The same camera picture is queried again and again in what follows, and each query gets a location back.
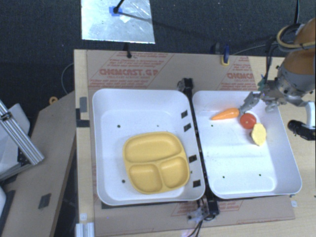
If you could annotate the black cylinder on white bracket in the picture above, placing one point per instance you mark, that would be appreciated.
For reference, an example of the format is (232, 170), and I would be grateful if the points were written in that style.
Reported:
(300, 128)

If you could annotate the brown cardboard board, red print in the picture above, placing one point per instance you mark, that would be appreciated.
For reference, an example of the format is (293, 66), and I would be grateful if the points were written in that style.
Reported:
(158, 70)

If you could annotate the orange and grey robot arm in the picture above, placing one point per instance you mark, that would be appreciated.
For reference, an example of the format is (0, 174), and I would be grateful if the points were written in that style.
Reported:
(298, 63)

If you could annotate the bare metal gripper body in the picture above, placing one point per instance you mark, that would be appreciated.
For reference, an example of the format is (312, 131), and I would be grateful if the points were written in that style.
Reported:
(274, 92)

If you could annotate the yellow divided plate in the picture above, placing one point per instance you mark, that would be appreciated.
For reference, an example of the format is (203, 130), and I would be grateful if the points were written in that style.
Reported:
(155, 162)

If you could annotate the thin black rod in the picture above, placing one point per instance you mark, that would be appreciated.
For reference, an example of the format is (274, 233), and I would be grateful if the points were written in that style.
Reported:
(198, 142)

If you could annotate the orange carrot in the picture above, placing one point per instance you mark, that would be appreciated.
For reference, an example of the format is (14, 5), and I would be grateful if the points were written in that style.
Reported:
(225, 114)

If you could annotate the white plastic tray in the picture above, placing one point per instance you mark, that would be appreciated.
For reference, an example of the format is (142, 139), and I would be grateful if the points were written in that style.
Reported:
(237, 162)
(148, 112)

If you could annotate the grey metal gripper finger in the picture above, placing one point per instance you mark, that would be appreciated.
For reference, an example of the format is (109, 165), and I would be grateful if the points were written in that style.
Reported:
(270, 106)
(249, 102)

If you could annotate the yellow potato half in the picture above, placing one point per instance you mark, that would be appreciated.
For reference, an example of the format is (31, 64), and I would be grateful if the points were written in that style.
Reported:
(258, 134)

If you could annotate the red tomato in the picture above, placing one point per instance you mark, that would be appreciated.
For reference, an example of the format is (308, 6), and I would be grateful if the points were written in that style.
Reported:
(248, 121)

